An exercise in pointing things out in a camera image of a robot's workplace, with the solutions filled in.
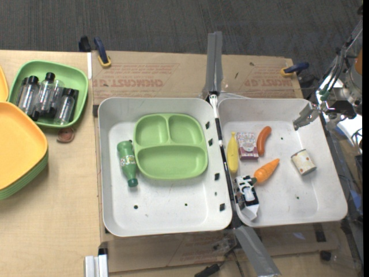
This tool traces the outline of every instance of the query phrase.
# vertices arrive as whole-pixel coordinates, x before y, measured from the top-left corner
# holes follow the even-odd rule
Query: table surface
[[[24,63],[40,59],[64,63],[89,74],[86,53],[0,50],[0,65],[10,87]],[[97,255],[100,240],[98,166],[93,89],[74,127],[71,143],[57,142],[58,130],[42,128],[49,146],[48,166],[26,187],[0,201],[0,275],[83,276],[84,257]],[[317,252],[273,258],[284,276],[332,276]],[[256,276],[251,264],[240,262],[246,276]],[[114,273],[111,276],[193,276],[205,265],[190,265]],[[241,276],[228,261],[218,276]],[[355,276],[335,271],[334,276]]]

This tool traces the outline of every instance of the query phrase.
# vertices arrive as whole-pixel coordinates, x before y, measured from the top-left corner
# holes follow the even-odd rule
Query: sausage
[[[256,147],[258,148],[259,156],[263,156],[265,152],[265,140],[271,134],[272,128],[270,126],[264,127],[258,136]]]

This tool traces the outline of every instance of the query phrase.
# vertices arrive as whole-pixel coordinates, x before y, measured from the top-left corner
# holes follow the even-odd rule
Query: dark floor
[[[99,36],[107,50],[223,54],[309,62],[321,76],[360,20],[363,0],[0,0],[0,49],[78,51]]]

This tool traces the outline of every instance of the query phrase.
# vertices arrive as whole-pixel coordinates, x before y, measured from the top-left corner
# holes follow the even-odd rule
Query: blue clamp
[[[93,41],[96,45],[97,50],[99,51],[98,59],[101,66],[103,66],[104,68],[111,66],[110,57],[108,57],[108,55],[106,54],[105,47],[101,39],[99,37],[95,37],[93,38]]]
[[[282,74],[283,77],[291,77],[294,72],[296,72],[298,74],[302,70],[306,70],[307,68],[309,68],[309,66],[310,65],[309,65],[308,62],[297,63],[296,65],[293,65],[289,68],[281,69],[281,74]]]

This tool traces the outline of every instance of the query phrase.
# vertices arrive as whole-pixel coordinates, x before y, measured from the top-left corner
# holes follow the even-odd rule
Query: stack of plates
[[[0,200],[31,182],[48,162],[44,133],[6,98],[7,86],[0,68]]]

